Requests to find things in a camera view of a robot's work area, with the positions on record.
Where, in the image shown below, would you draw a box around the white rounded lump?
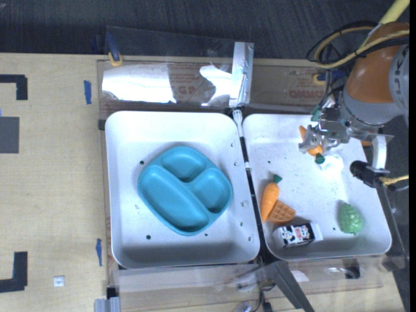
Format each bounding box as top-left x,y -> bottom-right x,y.
321,155 -> 345,172

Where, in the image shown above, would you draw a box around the blue divided plate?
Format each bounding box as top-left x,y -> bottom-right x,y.
136,145 -> 234,237

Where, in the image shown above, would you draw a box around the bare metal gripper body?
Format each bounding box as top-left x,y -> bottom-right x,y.
316,107 -> 353,145

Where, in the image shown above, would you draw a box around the white plastic tray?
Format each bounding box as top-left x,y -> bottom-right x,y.
242,112 -> 393,262
104,110 -> 261,270

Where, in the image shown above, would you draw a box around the cow print milk carton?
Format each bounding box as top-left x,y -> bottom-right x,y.
272,222 -> 324,250

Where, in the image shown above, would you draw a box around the orange waffle biscuit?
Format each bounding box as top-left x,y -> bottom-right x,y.
266,199 -> 296,225

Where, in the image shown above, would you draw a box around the green grapes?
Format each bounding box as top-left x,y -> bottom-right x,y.
339,201 -> 363,235

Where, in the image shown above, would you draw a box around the large orange carrot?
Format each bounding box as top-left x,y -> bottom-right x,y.
260,174 -> 283,222

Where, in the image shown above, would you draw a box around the small orange carrot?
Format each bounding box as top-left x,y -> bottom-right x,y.
298,125 -> 326,165

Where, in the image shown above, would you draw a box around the black cylinder on white bracket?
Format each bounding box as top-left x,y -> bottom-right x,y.
349,134 -> 395,189

